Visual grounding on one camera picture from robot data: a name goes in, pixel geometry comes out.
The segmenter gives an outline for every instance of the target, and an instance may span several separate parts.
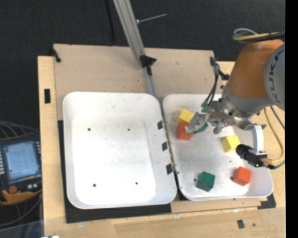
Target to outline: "green cube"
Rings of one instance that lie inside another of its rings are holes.
[[[203,171],[199,175],[197,188],[200,188],[205,191],[210,191],[214,186],[214,181],[215,175]]]

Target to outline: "orange cube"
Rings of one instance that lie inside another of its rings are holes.
[[[243,167],[239,167],[235,170],[232,181],[241,185],[245,186],[249,183],[250,177],[252,175],[252,171]]]
[[[177,127],[177,138],[180,140],[189,140],[193,136],[193,132],[191,132],[189,135],[185,131],[185,127],[190,125],[186,122],[181,122]]]

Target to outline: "cube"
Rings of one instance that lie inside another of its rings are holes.
[[[208,192],[213,188],[214,181],[215,175],[203,171],[199,175],[196,187]]]
[[[240,141],[237,135],[228,136],[222,140],[222,146],[226,153],[235,151],[239,144]]]
[[[234,171],[232,181],[241,186],[245,186],[246,184],[249,183],[251,176],[252,176],[251,170],[246,169],[244,167],[239,167]]]
[[[177,124],[180,124],[181,122],[190,123],[193,116],[194,116],[194,113],[192,113],[191,111],[188,111],[187,109],[183,109],[181,111],[178,119],[175,122]]]
[[[191,132],[189,135],[185,131],[185,127],[190,125],[189,123],[186,122],[181,122],[178,127],[177,127],[177,139],[180,140],[190,140],[190,138],[193,136],[193,132]]]

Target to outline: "screen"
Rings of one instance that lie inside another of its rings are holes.
[[[10,181],[40,173],[34,141],[8,145],[4,149]]]

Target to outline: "empty white tray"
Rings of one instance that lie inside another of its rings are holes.
[[[63,101],[67,194],[77,208],[167,204],[175,178],[149,94],[72,92]]]
[[[166,129],[169,134],[171,151],[175,162],[180,190],[185,197],[193,201],[210,199],[266,197],[273,191],[273,181],[270,171],[265,168],[255,168],[241,159],[235,151],[225,153],[222,139],[226,136],[237,135],[242,144],[253,147],[251,131],[243,131],[236,126],[229,126],[215,135],[213,127],[194,134],[187,140],[178,140],[175,122],[183,108],[191,112],[201,112],[201,104],[208,95],[204,94],[172,94],[163,100],[166,118]],[[250,183],[240,186],[231,180],[234,170],[245,167],[252,171]],[[216,176],[214,187],[206,192],[196,188],[199,174],[206,171]]]

